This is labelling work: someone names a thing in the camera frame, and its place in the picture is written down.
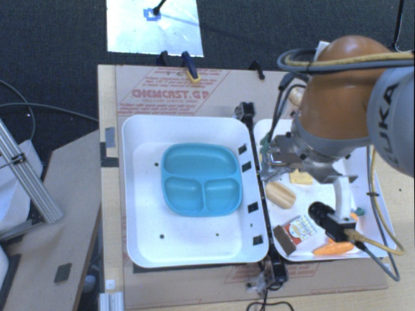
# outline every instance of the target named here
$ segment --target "small black square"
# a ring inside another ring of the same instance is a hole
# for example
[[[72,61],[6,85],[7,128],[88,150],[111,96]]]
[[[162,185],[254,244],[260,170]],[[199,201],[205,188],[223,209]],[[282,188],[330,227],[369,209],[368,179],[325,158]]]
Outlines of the small black square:
[[[262,239],[262,235],[258,235],[254,237],[254,245],[256,246],[257,244],[262,244],[264,242],[264,240]]]
[[[247,170],[249,170],[251,168],[252,168],[251,162],[248,161],[247,163],[242,165],[242,173],[246,172]]]
[[[59,283],[62,281],[66,281],[69,278],[69,274],[71,273],[72,263],[64,264],[58,267],[56,271],[56,275],[54,276],[55,283]]]
[[[252,203],[250,205],[248,205],[248,213],[254,212],[256,210],[258,210],[258,202]]]
[[[245,144],[243,144],[240,148],[238,148],[239,155],[241,155],[242,153],[244,153],[246,150],[247,150],[247,149],[246,149],[246,145],[245,145]]]

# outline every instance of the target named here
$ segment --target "wooden table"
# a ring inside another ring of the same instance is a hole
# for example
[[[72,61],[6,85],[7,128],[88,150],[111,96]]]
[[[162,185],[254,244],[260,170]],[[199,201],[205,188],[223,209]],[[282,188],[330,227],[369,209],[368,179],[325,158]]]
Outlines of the wooden table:
[[[106,141],[106,130],[116,127],[115,67],[99,67],[100,142]],[[117,134],[115,144],[106,149],[106,156],[118,157]],[[376,171],[382,186],[383,196],[397,237],[407,249],[406,255],[396,257],[401,281],[396,283],[388,278],[386,290],[359,291],[347,294],[308,295],[271,299],[289,301],[295,310],[412,310],[415,305],[415,250],[414,250],[414,180],[390,168],[381,159]],[[117,167],[104,167],[102,178],[119,180]],[[122,223],[119,200],[119,184],[102,185],[102,219],[104,235],[104,276],[106,293],[124,290]],[[204,305],[170,306],[172,311],[186,310],[244,310],[248,301],[212,303]],[[279,309],[288,310],[286,306]]]

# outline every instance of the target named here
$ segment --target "yellow cable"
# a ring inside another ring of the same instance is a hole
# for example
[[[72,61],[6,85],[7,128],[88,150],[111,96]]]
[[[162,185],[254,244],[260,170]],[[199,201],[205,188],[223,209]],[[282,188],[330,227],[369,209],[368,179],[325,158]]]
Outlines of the yellow cable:
[[[371,180],[370,180],[370,184],[372,185],[372,192],[376,195],[375,192],[375,157],[376,157],[376,151],[375,149],[373,149],[372,151],[372,164],[370,165],[370,175],[371,175]],[[390,238],[396,243],[396,246],[399,248],[399,250],[395,249],[391,249],[388,248],[387,246],[384,246],[381,243],[378,243],[374,240],[371,240],[370,238],[365,237],[364,235],[360,234],[359,232],[357,232],[354,229],[345,229],[344,233],[349,237],[350,240],[355,240],[355,241],[359,241],[359,242],[365,242],[365,243],[369,243],[372,244],[378,248],[381,248],[387,252],[390,252],[394,255],[397,256],[402,256],[405,254],[405,248],[402,246],[401,242],[397,240],[396,236],[391,232],[391,230],[389,229],[386,220],[381,212],[381,209],[379,207],[379,203],[377,201],[377,197],[373,196],[374,198],[374,203],[375,203],[375,210],[379,216],[380,221],[382,222],[383,227],[385,228],[385,231],[388,233],[388,235],[390,236]]]
[[[379,53],[379,54],[369,54],[362,56],[355,56],[353,58],[339,59],[339,60],[330,60],[330,61],[317,61],[317,62],[303,62],[303,61],[294,61],[290,60],[289,56],[286,57],[285,63],[293,67],[323,67],[328,65],[345,65],[349,63],[360,63],[360,62],[371,62],[371,61],[385,61],[385,60],[413,60],[414,55],[412,53]]]

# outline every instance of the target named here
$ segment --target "orange carrot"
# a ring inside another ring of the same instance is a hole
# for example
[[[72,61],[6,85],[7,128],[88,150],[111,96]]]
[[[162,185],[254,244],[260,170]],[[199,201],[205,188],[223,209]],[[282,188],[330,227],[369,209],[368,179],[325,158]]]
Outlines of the orange carrot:
[[[357,221],[356,213],[350,213],[350,216]],[[352,250],[355,246],[350,242],[335,242],[329,238],[329,242],[324,244],[322,247],[317,248],[313,251],[313,254],[316,256],[322,255],[339,255],[341,253],[348,252]]]

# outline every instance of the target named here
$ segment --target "black clamp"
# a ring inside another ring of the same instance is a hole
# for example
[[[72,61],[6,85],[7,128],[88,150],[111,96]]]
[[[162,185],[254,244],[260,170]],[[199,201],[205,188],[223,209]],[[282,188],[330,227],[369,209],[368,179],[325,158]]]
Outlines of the black clamp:
[[[245,120],[252,119],[255,116],[255,106],[253,102],[242,102],[234,112],[235,118],[245,123]]]
[[[258,72],[258,77],[260,80],[265,79],[263,69],[257,60],[254,60],[249,66],[248,70],[256,70]]]
[[[195,62],[190,56],[189,52],[184,51],[182,53],[182,67],[186,67],[186,75],[189,77],[192,83],[199,83],[200,76],[197,72]],[[167,51],[161,52],[161,54],[156,58],[156,65],[161,67],[170,66],[169,63],[169,53]]]
[[[12,158],[12,164],[18,165],[20,163],[24,163],[27,160],[26,155],[24,153],[19,153],[18,155]]]

